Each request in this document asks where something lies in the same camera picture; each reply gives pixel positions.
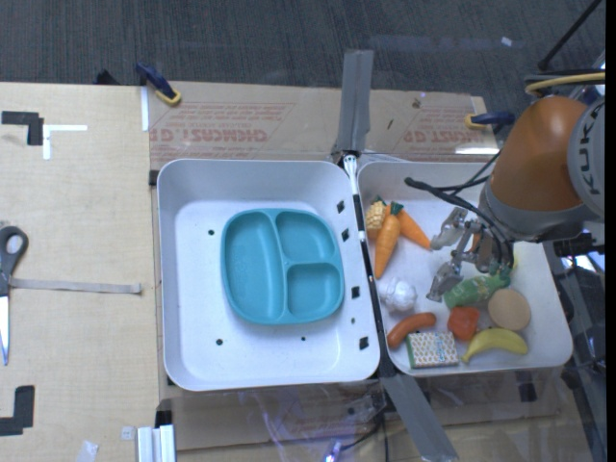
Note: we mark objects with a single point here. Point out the brown cardboard board, red print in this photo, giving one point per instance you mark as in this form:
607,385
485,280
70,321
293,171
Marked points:
289,128

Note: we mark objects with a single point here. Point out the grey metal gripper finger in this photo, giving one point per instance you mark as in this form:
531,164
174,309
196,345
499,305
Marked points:
444,279
450,231

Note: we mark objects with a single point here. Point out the yellow banana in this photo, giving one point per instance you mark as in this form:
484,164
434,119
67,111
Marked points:
498,341

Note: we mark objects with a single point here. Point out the white plastic tray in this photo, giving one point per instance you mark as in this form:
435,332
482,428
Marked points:
192,277
539,354

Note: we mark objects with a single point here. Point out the black cylinder on white bracket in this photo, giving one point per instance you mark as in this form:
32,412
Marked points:
575,247

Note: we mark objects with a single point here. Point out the teal divided plate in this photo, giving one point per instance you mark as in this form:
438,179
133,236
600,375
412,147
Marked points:
250,267

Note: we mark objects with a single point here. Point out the patterned white and green carton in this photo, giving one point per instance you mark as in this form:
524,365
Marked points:
433,350

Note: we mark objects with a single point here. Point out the large orange carrot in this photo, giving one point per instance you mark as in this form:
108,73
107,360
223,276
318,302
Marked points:
386,243

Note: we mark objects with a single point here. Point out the tan round biscuit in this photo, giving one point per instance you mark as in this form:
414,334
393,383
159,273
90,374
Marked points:
509,309

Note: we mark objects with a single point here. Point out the orange sausage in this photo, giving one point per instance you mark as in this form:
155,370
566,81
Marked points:
411,327

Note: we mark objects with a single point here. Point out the orange red pepper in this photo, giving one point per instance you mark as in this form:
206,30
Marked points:
463,324

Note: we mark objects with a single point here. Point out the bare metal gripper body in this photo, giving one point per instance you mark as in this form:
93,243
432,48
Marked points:
486,253

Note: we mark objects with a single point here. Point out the small orange carrot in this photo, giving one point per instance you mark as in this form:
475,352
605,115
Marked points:
415,229

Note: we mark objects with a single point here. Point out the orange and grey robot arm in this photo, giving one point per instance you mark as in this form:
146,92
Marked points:
534,161

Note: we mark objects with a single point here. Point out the white garlic bulb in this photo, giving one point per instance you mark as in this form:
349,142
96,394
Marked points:
398,295

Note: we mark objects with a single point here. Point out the yellow corn cob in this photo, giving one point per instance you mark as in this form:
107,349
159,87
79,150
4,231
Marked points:
374,218

